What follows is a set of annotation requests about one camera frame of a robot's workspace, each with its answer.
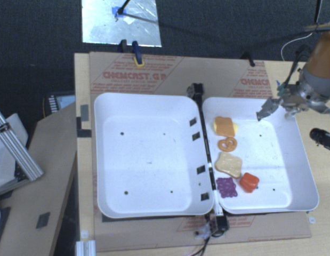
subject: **white cable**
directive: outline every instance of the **white cable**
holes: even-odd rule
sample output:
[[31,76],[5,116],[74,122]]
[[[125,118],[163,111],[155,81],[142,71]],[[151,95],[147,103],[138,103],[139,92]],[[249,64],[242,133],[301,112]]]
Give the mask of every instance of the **white cable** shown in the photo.
[[[318,12],[318,16],[316,17],[316,23],[318,22],[319,20],[319,16],[320,16],[320,12],[321,12],[321,7],[322,7],[322,4],[323,4],[323,0],[320,0],[320,8],[319,8],[319,12]],[[303,39],[307,39],[308,37],[310,37],[311,35],[313,34],[310,33],[308,34],[307,36],[304,36],[304,37],[301,37],[301,38],[296,38],[296,39],[293,39],[287,43],[285,43],[282,48],[281,48],[281,58],[282,58],[282,61],[285,61],[284,57],[283,57],[283,49],[288,45],[288,44],[291,44],[292,42],[295,42],[295,41],[299,41],[299,40],[303,40]]]

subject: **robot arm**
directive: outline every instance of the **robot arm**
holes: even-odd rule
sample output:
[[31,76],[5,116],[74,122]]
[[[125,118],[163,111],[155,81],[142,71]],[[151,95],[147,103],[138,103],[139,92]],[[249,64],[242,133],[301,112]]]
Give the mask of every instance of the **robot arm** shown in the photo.
[[[330,29],[330,24],[322,28],[323,30]],[[295,84],[289,84],[289,79],[303,51],[304,49],[301,49],[297,52],[287,80],[278,87],[279,98],[269,98],[262,106],[262,110],[256,113],[259,121],[274,113],[280,105],[287,111],[286,117],[292,117],[296,113],[309,109],[330,115],[330,108],[326,106],[326,102],[330,100],[330,30],[321,35],[307,63],[300,70],[299,80]],[[310,137],[330,150],[329,132],[313,129]]]

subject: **purple toy food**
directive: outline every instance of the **purple toy food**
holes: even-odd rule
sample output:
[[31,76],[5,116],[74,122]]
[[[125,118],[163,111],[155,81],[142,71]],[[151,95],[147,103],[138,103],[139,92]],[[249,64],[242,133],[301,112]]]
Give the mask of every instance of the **purple toy food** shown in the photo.
[[236,192],[236,184],[234,183],[232,177],[218,178],[216,183],[222,198],[236,197],[238,195]]

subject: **white tray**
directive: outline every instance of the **white tray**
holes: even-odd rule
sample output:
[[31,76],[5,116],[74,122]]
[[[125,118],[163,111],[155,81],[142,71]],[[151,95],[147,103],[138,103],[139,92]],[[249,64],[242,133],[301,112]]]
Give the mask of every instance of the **white tray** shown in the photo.
[[[207,136],[214,164],[219,158],[219,140],[213,130],[217,116],[230,117],[239,130],[237,148],[231,152],[243,160],[242,174],[251,173],[260,179],[258,189],[246,193],[234,179],[237,197],[222,198],[222,207],[234,214],[306,211],[315,209],[319,196],[301,141],[295,118],[285,119],[285,110],[278,110],[260,122],[256,111],[265,100],[208,98],[203,103]],[[229,177],[214,170],[215,179]]]
[[104,215],[199,215],[211,210],[204,138],[191,99],[105,93],[97,97],[94,113],[98,205]]

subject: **red pepper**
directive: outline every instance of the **red pepper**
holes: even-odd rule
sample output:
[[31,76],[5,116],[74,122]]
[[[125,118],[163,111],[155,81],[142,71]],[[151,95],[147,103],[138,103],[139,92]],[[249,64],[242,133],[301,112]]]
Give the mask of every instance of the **red pepper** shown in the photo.
[[239,184],[248,193],[252,193],[256,189],[260,179],[252,174],[245,173],[240,179]]

